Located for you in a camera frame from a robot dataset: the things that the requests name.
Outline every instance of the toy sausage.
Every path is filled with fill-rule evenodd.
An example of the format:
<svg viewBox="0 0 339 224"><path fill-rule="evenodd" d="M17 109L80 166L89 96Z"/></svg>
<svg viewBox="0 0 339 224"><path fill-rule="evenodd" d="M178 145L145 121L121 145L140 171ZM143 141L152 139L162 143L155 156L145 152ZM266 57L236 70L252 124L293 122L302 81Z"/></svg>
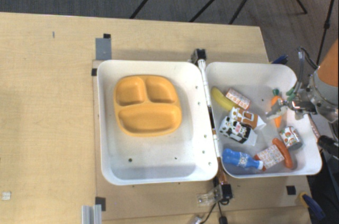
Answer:
<svg viewBox="0 0 339 224"><path fill-rule="evenodd" d="M274 138L272 140L272 143L278 147L279 151L284 156L284 158L285 158L285 167L293 168L293 161L292 161L291 155L288 152L285 144L282 141L280 141L278 138Z"/></svg>

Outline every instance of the black clamp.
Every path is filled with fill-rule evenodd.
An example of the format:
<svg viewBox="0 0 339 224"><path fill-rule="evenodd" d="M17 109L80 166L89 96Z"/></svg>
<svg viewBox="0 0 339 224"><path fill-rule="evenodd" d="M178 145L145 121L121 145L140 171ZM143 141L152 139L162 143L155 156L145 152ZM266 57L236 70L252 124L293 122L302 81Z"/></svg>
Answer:
<svg viewBox="0 0 339 224"><path fill-rule="evenodd" d="M324 29L329 29L331 27L331 24L329 22L324 23Z"/></svg>
<svg viewBox="0 0 339 224"><path fill-rule="evenodd" d="M219 184L219 180L217 177L214 177L213 179L213 185L216 187ZM220 200L220 203L222 205L227 205L229 203L229 200L233 198L232 188L230 184L222 184L221 185L221 191L222 191L222 198Z"/></svg>
<svg viewBox="0 0 339 224"><path fill-rule="evenodd" d="M206 60L206 50L205 49L195 49L191 54L191 62L195 65L198 65L198 60Z"/></svg>

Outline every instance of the blue bottle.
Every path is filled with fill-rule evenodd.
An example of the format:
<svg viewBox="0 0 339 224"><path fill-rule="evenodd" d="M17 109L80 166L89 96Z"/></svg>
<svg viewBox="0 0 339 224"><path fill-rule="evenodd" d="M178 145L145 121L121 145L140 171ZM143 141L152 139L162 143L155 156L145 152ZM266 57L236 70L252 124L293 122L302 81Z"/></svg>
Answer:
<svg viewBox="0 0 339 224"><path fill-rule="evenodd" d="M250 155L241 153L240 151L233 151L231 149L225 149L222 152L222 162L225 164L232 164L238 167L255 167L262 169L264 163L260 160L254 160Z"/></svg>

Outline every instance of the orange divided plate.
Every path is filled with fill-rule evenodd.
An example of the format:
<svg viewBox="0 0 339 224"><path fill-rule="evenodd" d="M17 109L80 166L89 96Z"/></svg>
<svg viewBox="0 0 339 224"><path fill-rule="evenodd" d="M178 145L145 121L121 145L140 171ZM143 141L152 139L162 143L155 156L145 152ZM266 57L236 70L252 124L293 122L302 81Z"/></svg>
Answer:
<svg viewBox="0 0 339 224"><path fill-rule="evenodd" d="M114 88L113 101L118 125L130 136L165 135L181 124L177 92L162 76L134 75L120 79Z"/></svg>

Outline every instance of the orange carrot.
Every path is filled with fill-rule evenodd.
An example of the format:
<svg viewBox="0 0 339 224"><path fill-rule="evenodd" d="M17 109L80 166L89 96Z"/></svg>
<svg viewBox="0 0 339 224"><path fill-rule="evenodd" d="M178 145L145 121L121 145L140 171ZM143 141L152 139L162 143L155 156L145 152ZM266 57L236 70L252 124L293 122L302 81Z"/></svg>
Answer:
<svg viewBox="0 0 339 224"><path fill-rule="evenodd" d="M278 89L274 89L274 90L273 90L273 95L274 95L274 97L273 97L273 99L271 100L271 105L272 105L272 106L277 102L278 99L281 99L281 97L279 96L279 93L280 93L280 92L279 92ZM277 128L279 128L279 127L280 127L280 124L281 124L281 116L275 118L275 119L274 119L274 122L275 122L275 126L276 126Z"/></svg>

